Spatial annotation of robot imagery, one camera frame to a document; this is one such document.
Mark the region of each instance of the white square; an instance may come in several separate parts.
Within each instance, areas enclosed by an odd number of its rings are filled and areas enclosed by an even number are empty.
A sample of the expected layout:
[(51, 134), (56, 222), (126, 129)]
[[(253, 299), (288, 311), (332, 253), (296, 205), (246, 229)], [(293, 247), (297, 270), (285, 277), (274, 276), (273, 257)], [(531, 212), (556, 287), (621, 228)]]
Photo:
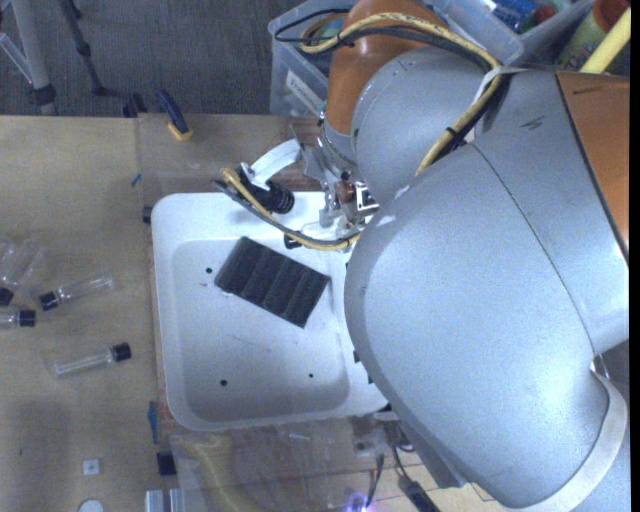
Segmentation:
[(84, 476), (100, 473), (100, 459), (86, 459), (82, 461), (82, 473)]

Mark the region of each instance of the yellow cable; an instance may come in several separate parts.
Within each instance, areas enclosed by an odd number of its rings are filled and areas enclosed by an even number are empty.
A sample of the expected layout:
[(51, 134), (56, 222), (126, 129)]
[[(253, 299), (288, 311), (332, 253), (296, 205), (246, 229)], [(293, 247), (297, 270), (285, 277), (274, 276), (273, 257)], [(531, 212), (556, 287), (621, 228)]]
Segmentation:
[[(381, 21), (400, 22), (402, 24), (415, 27), (423, 32), (442, 37), (464, 48), (465, 50), (478, 55), (489, 64), (491, 69), (495, 69), (501, 65), (500, 62), (495, 57), (493, 57), (490, 53), (488, 53), (486, 50), (467, 41), (463, 37), (451, 32), (449, 29), (445, 27), (436, 25), (435, 23), (428, 22), (426, 20), (417, 18), (415, 16), (411, 16), (408, 14), (401, 14), (401, 13), (393, 13), (393, 12), (374, 14), (373, 16), (364, 18), (354, 23), (353, 25), (349, 25), (345, 30), (340, 32), (340, 34), (332, 37), (331, 39), (328, 39), (324, 43), (318, 44), (316, 46), (302, 44), (300, 45), (300, 48), (302, 51), (306, 53), (310, 53), (310, 54), (320, 53), (322, 51), (325, 51), (329, 48), (333, 48), (334, 46), (340, 44), (342, 40), (349, 37), (350, 35), (357, 33), (358, 31), (362, 30), (364, 27), (371, 25), (373, 23), (379, 23)], [(460, 116), (454, 124), (452, 124), (449, 127), (450, 130), (452, 130), (454, 133), (461, 132), (469, 124), (469, 122), (477, 115), (477, 113), (484, 108), (484, 106), (487, 104), (489, 99), (498, 90), (498, 87), (502, 83), (503, 79), (504, 79), (503, 75), (498, 74), (491, 81), (491, 83), (489, 84), (489, 87), (487, 87), (487, 89), (482, 93), (482, 95), (478, 98), (478, 100), (473, 105), (471, 105), (471, 107), (464, 114), (462, 114), (462, 116)], [(453, 133), (451, 133), (450, 131), (445, 131), (440, 136), (440, 138), (438, 138), (438, 140), (431, 146), (431, 148), (429, 149), (425, 157), (420, 162), (420, 165), (418, 166), (418, 169), (415, 172), (416, 176), (422, 173), (427, 167), (429, 167), (438, 158), (438, 155), (440, 154), (440, 152), (447, 146), (447, 144), (449, 144), (453, 140), (453, 137), (454, 137)]]
[[(231, 169), (229, 167), (225, 167), (220, 172), (222, 174), (222, 178), (224, 179), (224, 181), (226, 183), (229, 183), (229, 184), (233, 185), (236, 188), (236, 190), (247, 201), (249, 201), (251, 203), (251, 205), (256, 210), (258, 210), (258, 212), (262, 216), (268, 218), (270, 221), (272, 221), (272, 222), (274, 222), (274, 223), (276, 223), (279, 226), (282, 226), (284, 228), (282, 223), (278, 222), (271, 215), (271, 213), (269, 213), (269, 211), (266, 210), (264, 208), (264, 206), (262, 206), (255, 197), (253, 197), (253, 194), (251, 194), (251, 192), (249, 192), (247, 190), (247, 188), (240, 181), (240, 177), (238, 176), (238, 173), (235, 170), (233, 170), (233, 169)], [(315, 249), (315, 250), (318, 250), (318, 251), (337, 251), (337, 250), (340, 250), (340, 249), (344, 249), (344, 248), (348, 247), (349, 245), (355, 243), (358, 240), (358, 238), (360, 237), (360, 234), (358, 233), (357, 235), (354, 235), (354, 236), (352, 236), (351, 238), (349, 238), (347, 240), (336, 242), (335, 244), (332, 244), (332, 245), (325, 245), (325, 244), (316, 244), (316, 243), (310, 242), (309, 240), (306, 240), (305, 238), (296, 236), (296, 235), (291, 234), (289, 232), (283, 231), (283, 233), (285, 233), (289, 238), (291, 238), (292, 240), (295, 240), (299, 244), (304, 245), (305, 247), (308, 247), (309, 249)]]
[(604, 73), (620, 50), (631, 39), (631, 7), (622, 14), (591, 57), (580, 69), (581, 73)]

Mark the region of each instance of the label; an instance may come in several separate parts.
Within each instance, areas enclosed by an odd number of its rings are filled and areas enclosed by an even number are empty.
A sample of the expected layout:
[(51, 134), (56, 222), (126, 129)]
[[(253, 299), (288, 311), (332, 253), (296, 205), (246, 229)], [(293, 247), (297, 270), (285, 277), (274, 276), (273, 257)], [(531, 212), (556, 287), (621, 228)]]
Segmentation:
[(320, 97), (311, 90), (311, 87), (304, 83), (302, 79), (291, 70), (287, 73), (286, 85), (296, 98), (304, 103), (309, 110), (315, 113), (320, 113), (322, 111), (322, 107), (324, 105), (322, 99), (320, 99)]

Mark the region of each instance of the table surface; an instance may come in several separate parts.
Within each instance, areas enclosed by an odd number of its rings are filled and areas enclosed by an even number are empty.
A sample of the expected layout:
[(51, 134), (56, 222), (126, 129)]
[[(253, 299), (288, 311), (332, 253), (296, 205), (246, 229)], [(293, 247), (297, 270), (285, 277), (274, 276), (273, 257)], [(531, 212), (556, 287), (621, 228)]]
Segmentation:
[[(234, 159), (251, 162), (288, 136), (285, 118), (198, 116), (197, 121), (201, 140), (214, 149), (225, 148), (213, 152), (212, 166)], [(156, 453), (167, 440), (160, 436), (160, 444), (154, 443), (149, 420), (150, 403), (158, 404), (162, 394), (162, 375), (156, 367), (156, 348), (161, 347), (154, 343), (151, 231), (142, 222), (145, 197), (139, 179), (143, 175), (144, 182), (149, 162), (165, 170), (176, 165), (175, 153), (149, 154), (156, 136), (159, 147), (169, 147), (162, 142), (165, 124), (161, 115), (148, 115), (144, 121), (0, 118), (0, 234), (16, 239), (35, 236), (47, 250), (47, 265), (33, 286), (17, 295), (16, 303), (28, 304), (32, 292), (100, 268), (111, 269), (118, 285), (103, 297), (39, 314), (34, 328), (0, 331), (0, 510), (75, 511), (91, 498), (100, 500), (106, 511), (144, 510), (147, 490), (176, 484), (158, 475)], [(180, 149), (188, 154), (187, 146)], [(121, 341), (132, 347), (130, 361), (68, 379), (51, 374), (55, 357)], [(164, 419), (165, 433), (180, 432), (170, 418)], [(353, 425), (347, 419), (323, 428), (331, 429), (333, 442), (349, 446)], [(245, 434), (258, 439), (258, 433)], [(323, 435), (315, 439), (328, 442)], [(99, 474), (83, 474), (83, 461), (90, 459), (99, 460)], [(366, 459), (358, 460), (323, 473), (321, 485), (326, 487), (330, 479), (332, 489), (366, 494), (372, 468), (363, 462)], [(236, 488), (242, 468), (222, 456), (220, 461), (228, 463), (226, 474), (234, 480), (218, 484)], [(437, 489), (415, 455), (403, 455), (403, 461), (443, 512), (502, 510), (475, 486)], [(398, 488), (393, 463), (385, 467), (375, 510), (415, 510)], [(320, 485), (318, 475), (296, 476), (291, 468), (285, 469), (273, 475), (299, 482), (291, 492), (307, 498), (321, 495), (310, 490)], [(322, 510), (318, 507), (314, 504), (309, 510)]]

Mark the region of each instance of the gray carpet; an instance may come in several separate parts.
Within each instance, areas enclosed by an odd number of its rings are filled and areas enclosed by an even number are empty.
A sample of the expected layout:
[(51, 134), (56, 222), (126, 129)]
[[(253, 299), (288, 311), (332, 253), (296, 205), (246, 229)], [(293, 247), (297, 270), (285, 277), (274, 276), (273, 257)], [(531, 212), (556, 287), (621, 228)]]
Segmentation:
[[(267, 24), (301, 0), (77, 0), (79, 25), (105, 87), (95, 97), (56, 1), (31, 0), (60, 115), (121, 116), (140, 93), (160, 111), (154, 92), (167, 89), (184, 112), (266, 114), (271, 37)], [(13, 9), (0, 28), (19, 44)], [(0, 50), (0, 114), (32, 115), (27, 82)]]

